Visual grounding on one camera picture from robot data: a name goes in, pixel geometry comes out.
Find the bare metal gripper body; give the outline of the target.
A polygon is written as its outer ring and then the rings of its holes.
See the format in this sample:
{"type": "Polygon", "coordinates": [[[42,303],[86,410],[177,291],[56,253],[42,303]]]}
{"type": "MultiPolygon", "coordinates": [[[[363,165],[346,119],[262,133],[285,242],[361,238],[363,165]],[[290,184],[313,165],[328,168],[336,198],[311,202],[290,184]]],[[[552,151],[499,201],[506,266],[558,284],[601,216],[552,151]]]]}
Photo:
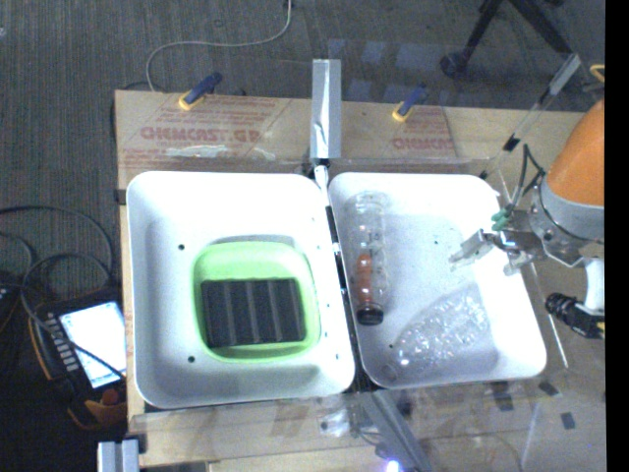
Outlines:
{"type": "Polygon", "coordinates": [[[496,247],[505,253],[519,250],[532,254],[533,262],[552,259],[574,267],[584,261],[586,246],[604,242],[604,208],[572,203],[505,207],[492,217],[492,230],[496,247]]]}

